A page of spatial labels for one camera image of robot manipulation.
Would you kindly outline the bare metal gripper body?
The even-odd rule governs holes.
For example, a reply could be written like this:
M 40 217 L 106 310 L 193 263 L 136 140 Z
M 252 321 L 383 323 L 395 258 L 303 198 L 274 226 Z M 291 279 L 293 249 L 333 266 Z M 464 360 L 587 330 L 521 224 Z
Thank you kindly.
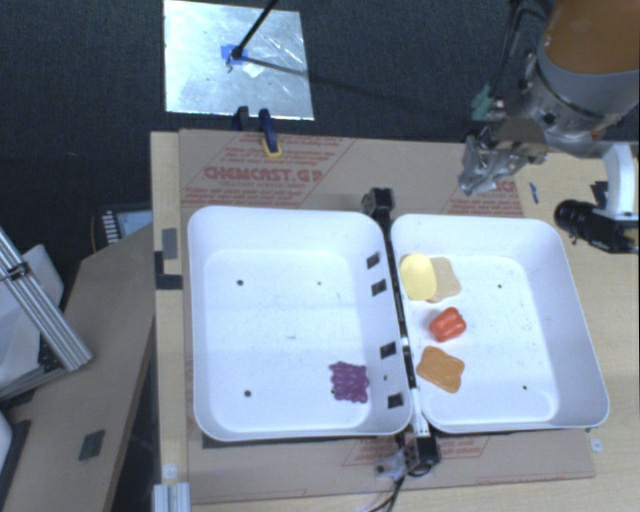
M 567 102 L 539 80 L 521 80 L 505 107 L 505 118 L 492 128 L 492 145 L 536 163 L 550 151 L 597 156 L 604 134 L 622 118 Z

